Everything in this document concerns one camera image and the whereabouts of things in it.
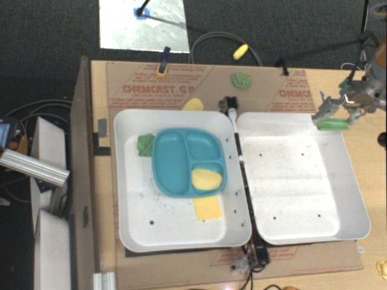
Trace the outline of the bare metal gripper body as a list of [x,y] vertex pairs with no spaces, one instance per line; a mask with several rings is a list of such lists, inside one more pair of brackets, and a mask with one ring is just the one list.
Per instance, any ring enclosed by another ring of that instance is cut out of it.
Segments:
[[377,109],[386,111],[386,82],[356,80],[351,82],[346,95],[349,101],[366,112],[375,112]]

